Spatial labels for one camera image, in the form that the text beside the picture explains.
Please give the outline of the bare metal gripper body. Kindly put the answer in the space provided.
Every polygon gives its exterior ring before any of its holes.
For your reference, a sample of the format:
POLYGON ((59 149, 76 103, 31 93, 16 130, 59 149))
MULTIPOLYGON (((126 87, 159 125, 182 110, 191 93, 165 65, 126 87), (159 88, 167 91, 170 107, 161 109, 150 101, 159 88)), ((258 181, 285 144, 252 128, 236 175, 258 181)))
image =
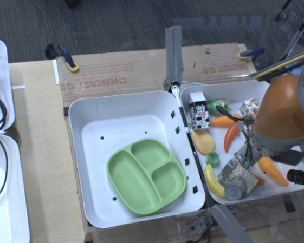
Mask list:
POLYGON ((243 168, 250 168, 264 155, 268 155, 267 148, 260 145, 249 145, 244 143, 244 145, 235 152, 234 159, 236 159, 243 168))

